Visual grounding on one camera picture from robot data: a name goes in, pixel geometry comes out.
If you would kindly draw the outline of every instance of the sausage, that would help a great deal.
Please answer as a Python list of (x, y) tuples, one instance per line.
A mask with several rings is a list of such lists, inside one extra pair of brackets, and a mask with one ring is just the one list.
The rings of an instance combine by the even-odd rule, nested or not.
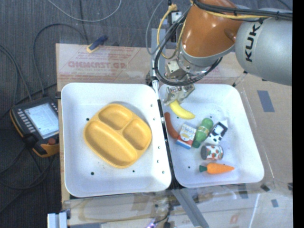
[(169, 135), (173, 139), (177, 139), (177, 137), (179, 136), (179, 133), (177, 131), (175, 131), (174, 127), (172, 126), (170, 113), (165, 112), (164, 116), (165, 116), (166, 126), (167, 126)]

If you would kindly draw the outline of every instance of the soda bottle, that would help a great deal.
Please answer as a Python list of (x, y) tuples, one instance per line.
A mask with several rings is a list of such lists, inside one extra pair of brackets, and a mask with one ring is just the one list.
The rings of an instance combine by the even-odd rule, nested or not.
[(213, 127), (213, 121), (210, 118), (204, 118), (201, 121), (200, 126), (197, 128), (192, 146), (199, 148), (200, 144), (207, 139), (211, 128)]

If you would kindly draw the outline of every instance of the dark gray floor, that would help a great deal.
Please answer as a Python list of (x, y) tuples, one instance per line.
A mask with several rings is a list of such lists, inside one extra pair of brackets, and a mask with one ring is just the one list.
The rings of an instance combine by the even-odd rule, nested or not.
[[(77, 18), (83, 16), (86, 20), (97, 20), (109, 15), (119, 3), (119, 0), (52, 1), (71, 16)], [(19, 64), (31, 93), (41, 90), (39, 77), (33, 64), (33, 59), (35, 59), (42, 86), (47, 88), (46, 94), (55, 99), (55, 43), (92, 43), (106, 34), (108, 45), (117, 42), (120, 46), (145, 47), (146, 27), (153, 10), (160, 1), (122, 0), (120, 9), (110, 18), (100, 22), (82, 23), (66, 16), (47, 0), (0, 0), (0, 45), (1, 48), (5, 47)], [(251, 9), (261, 7), (287, 9), (286, 5), (290, 9), (293, 8), (293, 0), (281, 0), (286, 5), (277, 0), (231, 1)], [(190, 4), (190, 0), (172, 0), (172, 2), (176, 3), (181, 11)], [(160, 6), (152, 20), (153, 28), (158, 27), (158, 21), (166, 9), (165, 3)], [(16, 79), (14, 65), (3, 52), (0, 52), (0, 77), (0, 117), (3, 116), (0, 120), (1, 172), (10, 165), (24, 145), (6, 112), (15, 102), (27, 97), (28, 93), (21, 77), (18, 76)], [(41, 92), (38, 92), (33, 95), (33, 99), (41, 96)], [(49, 161), (49, 159), (37, 157), (31, 150), (24, 150), (19, 160), (9, 170), (0, 173), (1, 182), (14, 186), (12, 189), (0, 183), (1, 228), (46, 227), (47, 214), (60, 211), (58, 155), (55, 155), (44, 179), (38, 179), (32, 188), (22, 189), (31, 185), (41, 171), (48, 167)]]

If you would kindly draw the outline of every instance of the carrot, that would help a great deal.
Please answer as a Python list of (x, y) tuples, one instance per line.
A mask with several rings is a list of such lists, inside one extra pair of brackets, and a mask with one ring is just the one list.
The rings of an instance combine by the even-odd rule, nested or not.
[(199, 171), (207, 171), (209, 174), (220, 174), (228, 171), (234, 170), (233, 166), (219, 164), (219, 163), (209, 163), (207, 166), (199, 166)]
[(179, 136), (179, 133), (172, 126), (171, 118), (170, 118), (170, 113), (169, 112), (165, 112), (164, 116), (165, 116), (165, 121), (166, 121), (168, 133), (170, 134), (170, 136), (173, 139), (177, 139), (177, 137)]

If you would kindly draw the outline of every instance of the orange divided plate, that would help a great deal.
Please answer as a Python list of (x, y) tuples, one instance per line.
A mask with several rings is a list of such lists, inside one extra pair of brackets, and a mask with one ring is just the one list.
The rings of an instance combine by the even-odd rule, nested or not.
[(117, 168), (134, 164), (152, 140), (148, 124), (121, 104), (109, 104), (98, 111), (83, 133), (86, 144)]

